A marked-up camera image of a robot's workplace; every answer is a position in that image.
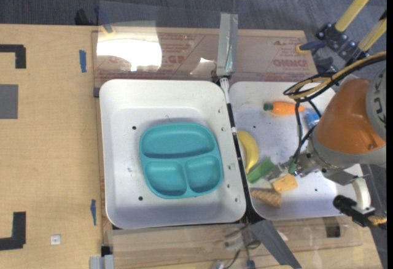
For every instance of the green toy vegetable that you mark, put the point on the green toy vegetable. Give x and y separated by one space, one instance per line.
259 171

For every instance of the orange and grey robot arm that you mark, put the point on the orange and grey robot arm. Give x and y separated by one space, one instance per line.
347 126

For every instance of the yellow cheese wedge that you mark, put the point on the yellow cheese wedge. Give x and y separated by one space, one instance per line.
285 183

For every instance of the thin black and white rod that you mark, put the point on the thin black and white rod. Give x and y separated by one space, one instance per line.
234 129

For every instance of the yellow banana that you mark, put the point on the yellow banana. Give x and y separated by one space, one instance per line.
251 148

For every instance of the black cylinder on white bracket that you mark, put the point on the black cylinder on white bracket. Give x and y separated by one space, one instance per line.
353 208

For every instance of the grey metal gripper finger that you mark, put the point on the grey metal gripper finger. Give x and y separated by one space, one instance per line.
278 177
274 169

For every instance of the blue divided plate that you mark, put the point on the blue divided plate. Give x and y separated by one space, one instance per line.
181 142

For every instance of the orange carrot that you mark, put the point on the orange carrot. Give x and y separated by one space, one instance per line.
284 108

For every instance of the white plastic tray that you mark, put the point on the white plastic tray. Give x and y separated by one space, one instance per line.
122 138
276 138

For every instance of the tan ice cream cone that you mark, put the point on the tan ice cream cone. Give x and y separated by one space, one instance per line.
268 197

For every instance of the blue and white packet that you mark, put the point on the blue and white packet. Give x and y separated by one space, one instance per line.
312 118

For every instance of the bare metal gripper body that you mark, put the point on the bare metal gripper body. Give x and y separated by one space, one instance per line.
307 164

